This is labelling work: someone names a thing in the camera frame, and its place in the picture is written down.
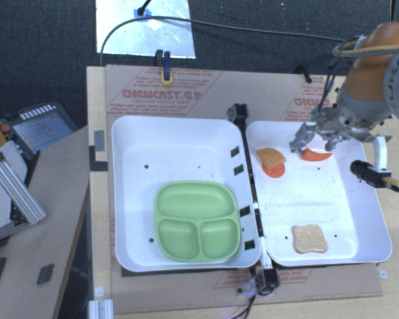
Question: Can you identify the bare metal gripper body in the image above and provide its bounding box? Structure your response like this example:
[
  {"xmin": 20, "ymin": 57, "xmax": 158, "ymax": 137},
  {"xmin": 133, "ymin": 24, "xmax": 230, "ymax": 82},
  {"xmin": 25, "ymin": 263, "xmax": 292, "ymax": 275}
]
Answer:
[{"xmin": 314, "ymin": 106, "xmax": 373, "ymax": 143}]

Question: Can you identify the green divided plate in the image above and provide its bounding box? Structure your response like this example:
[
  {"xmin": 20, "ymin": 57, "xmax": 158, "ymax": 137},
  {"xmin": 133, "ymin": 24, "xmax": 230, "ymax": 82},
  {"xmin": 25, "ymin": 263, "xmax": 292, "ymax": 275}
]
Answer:
[{"xmin": 153, "ymin": 180, "xmax": 241, "ymax": 263}]

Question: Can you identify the orange waffle biscuit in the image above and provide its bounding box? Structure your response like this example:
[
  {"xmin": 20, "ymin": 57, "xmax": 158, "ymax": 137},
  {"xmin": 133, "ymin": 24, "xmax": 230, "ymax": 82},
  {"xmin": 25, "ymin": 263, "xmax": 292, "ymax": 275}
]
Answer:
[{"xmin": 256, "ymin": 147, "xmax": 286, "ymax": 171}]

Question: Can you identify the beige bread slice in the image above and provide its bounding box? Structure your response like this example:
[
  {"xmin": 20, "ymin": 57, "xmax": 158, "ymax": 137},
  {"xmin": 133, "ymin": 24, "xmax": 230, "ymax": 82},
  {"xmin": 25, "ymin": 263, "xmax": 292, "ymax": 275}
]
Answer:
[{"xmin": 291, "ymin": 224, "xmax": 329, "ymax": 255}]

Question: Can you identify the brown cardboard board red print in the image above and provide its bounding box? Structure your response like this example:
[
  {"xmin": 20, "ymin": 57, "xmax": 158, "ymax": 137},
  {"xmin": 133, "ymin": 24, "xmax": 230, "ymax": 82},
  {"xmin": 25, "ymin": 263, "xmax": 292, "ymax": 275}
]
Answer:
[{"xmin": 104, "ymin": 64, "xmax": 384, "ymax": 314}]

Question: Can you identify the orange round slice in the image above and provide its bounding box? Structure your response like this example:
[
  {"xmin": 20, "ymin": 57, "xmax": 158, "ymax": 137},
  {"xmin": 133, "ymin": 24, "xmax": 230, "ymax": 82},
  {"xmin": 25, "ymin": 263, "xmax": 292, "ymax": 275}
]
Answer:
[{"xmin": 261, "ymin": 162, "xmax": 286, "ymax": 179}]

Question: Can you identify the orange carrot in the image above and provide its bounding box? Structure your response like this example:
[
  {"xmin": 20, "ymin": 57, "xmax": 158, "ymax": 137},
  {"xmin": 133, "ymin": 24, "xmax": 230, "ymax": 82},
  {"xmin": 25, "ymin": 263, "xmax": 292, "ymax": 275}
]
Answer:
[{"xmin": 299, "ymin": 147, "xmax": 333, "ymax": 161}]

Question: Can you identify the thin black and white rod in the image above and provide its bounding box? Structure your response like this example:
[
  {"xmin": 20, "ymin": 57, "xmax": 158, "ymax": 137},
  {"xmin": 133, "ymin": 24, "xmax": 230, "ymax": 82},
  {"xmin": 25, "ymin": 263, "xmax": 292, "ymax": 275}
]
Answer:
[{"xmin": 237, "ymin": 114, "xmax": 273, "ymax": 268}]

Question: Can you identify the black cylinder on white bracket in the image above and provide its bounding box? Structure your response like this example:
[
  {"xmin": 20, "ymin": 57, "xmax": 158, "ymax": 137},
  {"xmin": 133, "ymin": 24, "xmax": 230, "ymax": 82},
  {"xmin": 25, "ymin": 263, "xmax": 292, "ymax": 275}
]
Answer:
[{"xmin": 349, "ymin": 135, "xmax": 393, "ymax": 188}]

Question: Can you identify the white plastic tray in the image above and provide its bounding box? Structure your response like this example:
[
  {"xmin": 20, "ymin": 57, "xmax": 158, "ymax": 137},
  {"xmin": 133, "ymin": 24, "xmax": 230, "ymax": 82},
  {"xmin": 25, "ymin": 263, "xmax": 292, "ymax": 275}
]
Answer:
[
  {"xmin": 111, "ymin": 115, "xmax": 262, "ymax": 272},
  {"xmin": 245, "ymin": 120, "xmax": 393, "ymax": 267}
]

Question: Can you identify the black block with thin wires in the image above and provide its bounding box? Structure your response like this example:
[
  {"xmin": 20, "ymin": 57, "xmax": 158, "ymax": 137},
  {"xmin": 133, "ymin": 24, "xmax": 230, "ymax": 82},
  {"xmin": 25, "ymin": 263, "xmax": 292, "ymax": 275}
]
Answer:
[
  {"xmin": 254, "ymin": 266, "xmax": 280, "ymax": 295},
  {"xmin": 226, "ymin": 103, "xmax": 249, "ymax": 123}
]

